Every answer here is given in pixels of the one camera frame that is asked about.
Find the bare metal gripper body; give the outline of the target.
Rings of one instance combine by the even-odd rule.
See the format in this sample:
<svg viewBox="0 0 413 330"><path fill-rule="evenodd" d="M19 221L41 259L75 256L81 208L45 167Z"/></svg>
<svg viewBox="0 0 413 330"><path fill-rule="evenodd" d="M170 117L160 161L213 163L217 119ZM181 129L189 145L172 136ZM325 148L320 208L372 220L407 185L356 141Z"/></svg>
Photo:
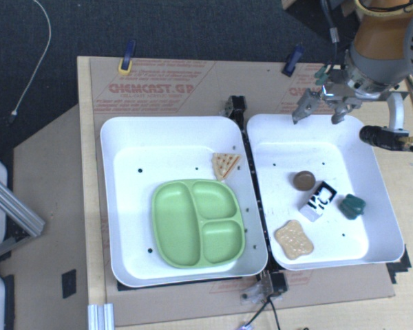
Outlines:
<svg viewBox="0 0 413 330"><path fill-rule="evenodd" d="M377 82L355 66L333 69L322 87L322 100L335 111L352 111L363 102L382 100L394 85Z"/></svg>

